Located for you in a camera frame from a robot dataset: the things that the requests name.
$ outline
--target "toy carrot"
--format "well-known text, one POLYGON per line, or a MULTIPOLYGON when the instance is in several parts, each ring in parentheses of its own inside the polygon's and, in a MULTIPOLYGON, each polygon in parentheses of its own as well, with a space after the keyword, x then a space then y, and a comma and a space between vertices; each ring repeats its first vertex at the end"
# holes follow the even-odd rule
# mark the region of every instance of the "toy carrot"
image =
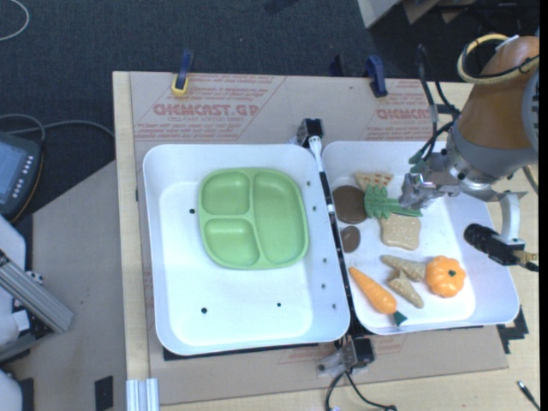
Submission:
POLYGON ((398 312, 396 298, 387 289, 353 266, 350 266, 348 271, 375 309, 392 315, 398 326, 407 319, 398 312))

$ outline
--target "blue clamp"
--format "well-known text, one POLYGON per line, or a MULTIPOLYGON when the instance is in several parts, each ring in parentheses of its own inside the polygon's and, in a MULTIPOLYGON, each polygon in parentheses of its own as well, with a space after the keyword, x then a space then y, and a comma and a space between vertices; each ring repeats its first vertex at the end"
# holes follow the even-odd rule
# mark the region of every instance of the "blue clamp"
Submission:
POLYGON ((193 51, 184 51, 181 58, 181 67, 179 69, 179 74, 173 78, 173 83, 171 84, 171 92, 178 97, 183 96, 188 89, 188 72, 192 67, 192 62, 194 60, 193 51))
POLYGON ((386 85, 384 84, 384 65, 377 55, 371 55, 367 58, 364 76, 373 78, 373 81, 369 85, 373 90, 375 97, 382 98, 388 94, 386 85))

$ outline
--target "cardboard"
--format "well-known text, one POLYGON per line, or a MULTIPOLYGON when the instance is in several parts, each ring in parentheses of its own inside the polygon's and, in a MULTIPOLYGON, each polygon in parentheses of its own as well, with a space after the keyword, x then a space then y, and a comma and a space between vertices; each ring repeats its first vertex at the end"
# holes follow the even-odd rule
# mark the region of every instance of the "cardboard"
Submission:
MULTIPOLYGON (((324 146, 337 140, 425 141, 432 124, 420 82, 386 80, 388 96, 376 98, 365 78, 191 74, 187 96, 177 98, 170 91, 172 79, 169 73, 130 73, 150 366, 160 402, 323 388, 331 379, 319 376, 316 367, 335 351, 333 343, 164 358, 154 328, 143 157, 168 142, 292 142, 304 118, 322 119, 324 146)), ((356 374, 358 383, 507 367, 496 326, 371 339, 377 359, 356 374)))

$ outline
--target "white cable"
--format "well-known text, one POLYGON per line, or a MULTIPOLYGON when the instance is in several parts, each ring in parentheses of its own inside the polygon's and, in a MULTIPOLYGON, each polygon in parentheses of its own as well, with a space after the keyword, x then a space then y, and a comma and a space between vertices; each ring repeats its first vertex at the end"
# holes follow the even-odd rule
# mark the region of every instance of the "white cable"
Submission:
POLYGON ((21 32, 23 32, 25 29, 27 29, 27 26, 28 26, 28 22, 30 21, 31 19, 31 16, 30 14, 28 13, 28 9, 25 7, 25 5, 17 0, 6 0, 8 2, 12 2, 12 3, 15 3, 17 4, 21 9, 23 9, 23 11, 25 11, 25 23, 23 24, 23 26, 15 33, 11 33, 10 35, 7 35, 5 37, 0 37, 0 41, 5 41, 6 39, 12 39, 13 37, 16 37, 17 35, 19 35, 21 32))

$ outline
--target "wooden table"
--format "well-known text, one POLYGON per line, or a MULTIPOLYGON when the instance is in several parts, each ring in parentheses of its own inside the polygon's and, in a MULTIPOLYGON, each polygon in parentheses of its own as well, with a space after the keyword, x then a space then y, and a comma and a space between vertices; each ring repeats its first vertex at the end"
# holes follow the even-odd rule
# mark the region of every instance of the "wooden table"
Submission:
MULTIPOLYGON (((122 242, 122 279, 126 361, 128 379, 150 378, 145 319, 143 274, 141 268, 139 213, 135 201, 136 173, 134 159, 131 90, 128 72, 113 74, 116 124, 116 164, 122 242)), ((442 84, 446 96, 462 107, 471 86, 462 83, 442 84)), ((533 167, 538 178, 538 167, 533 167)), ((539 251, 539 203, 523 172, 516 172, 511 181, 501 181, 497 190, 528 191, 521 200, 520 238, 527 250, 539 251)), ((498 204, 489 204, 496 229, 502 226, 498 204)), ((455 376, 403 380, 362 385, 363 394, 378 403, 395 403, 398 410, 517 410, 534 409, 519 390, 518 380, 540 399, 539 361, 539 274, 512 267, 512 276, 527 321, 528 334, 523 340, 510 343, 509 368, 493 372, 475 372, 455 376)), ((169 411, 190 410, 293 410, 324 409, 325 390, 306 390, 266 396, 250 396, 222 401, 187 403, 162 407, 169 411)), ((331 406, 345 411, 369 409, 351 387, 337 388, 331 406)))

